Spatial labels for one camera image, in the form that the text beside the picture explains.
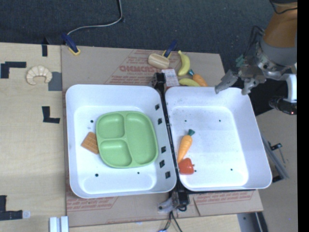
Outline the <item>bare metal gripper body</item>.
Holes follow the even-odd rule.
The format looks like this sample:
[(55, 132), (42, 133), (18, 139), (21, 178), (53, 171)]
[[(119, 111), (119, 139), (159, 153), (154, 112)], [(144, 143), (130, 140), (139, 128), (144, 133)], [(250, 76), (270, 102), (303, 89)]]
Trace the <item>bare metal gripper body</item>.
[(290, 65), (281, 65), (269, 60), (263, 53), (237, 58), (239, 77), (249, 82), (263, 83), (266, 79), (281, 80), (285, 72), (291, 68)]

